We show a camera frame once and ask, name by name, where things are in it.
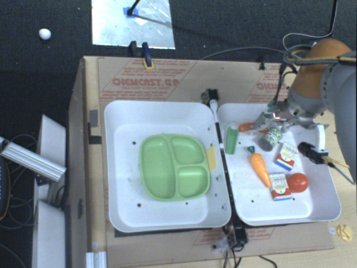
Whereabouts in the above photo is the green bottle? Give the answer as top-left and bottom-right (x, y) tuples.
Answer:
(225, 125), (240, 155)

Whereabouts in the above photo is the thin black and white rod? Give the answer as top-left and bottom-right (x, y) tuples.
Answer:
(209, 99), (243, 230)

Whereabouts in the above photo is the green divided plate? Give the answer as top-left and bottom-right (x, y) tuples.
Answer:
(138, 133), (211, 202)

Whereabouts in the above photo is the orange carrot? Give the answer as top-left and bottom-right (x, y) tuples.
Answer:
(247, 145), (273, 189)

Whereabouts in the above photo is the brown cardboard board red print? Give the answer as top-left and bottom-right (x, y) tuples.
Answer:
(68, 55), (335, 268)

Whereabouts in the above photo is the black cylinder on white bracket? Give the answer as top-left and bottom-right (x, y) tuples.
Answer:
(297, 123), (330, 165)

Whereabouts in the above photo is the black block with thin wires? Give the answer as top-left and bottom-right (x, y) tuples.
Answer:
(201, 88), (221, 104)
(223, 224), (249, 251)

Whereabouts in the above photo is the orange sausage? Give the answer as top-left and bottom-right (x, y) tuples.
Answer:
(238, 122), (269, 134)

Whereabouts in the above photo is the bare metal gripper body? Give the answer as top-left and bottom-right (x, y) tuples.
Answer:
(268, 100), (315, 128)

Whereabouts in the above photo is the white plastic tray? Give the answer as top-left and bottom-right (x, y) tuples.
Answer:
(216, 102), (342, 226)
(104, 99), (232, 233)

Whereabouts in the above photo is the red tomato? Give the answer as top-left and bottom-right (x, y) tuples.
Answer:
(287, 173), (310, 193)

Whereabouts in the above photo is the small can with green label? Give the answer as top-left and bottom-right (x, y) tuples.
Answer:
(258, 127), (283, 152)

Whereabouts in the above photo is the yellow flat rectangle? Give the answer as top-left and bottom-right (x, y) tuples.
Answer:
(205, 146), (219, 173)

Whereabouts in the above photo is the white red blue carton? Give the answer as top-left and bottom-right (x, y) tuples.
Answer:
(274, 142), (298, 172)
(268, 173), (293, 202)

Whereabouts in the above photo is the yellow round biscuit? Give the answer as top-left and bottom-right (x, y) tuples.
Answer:
(336, 223), (354, 242)

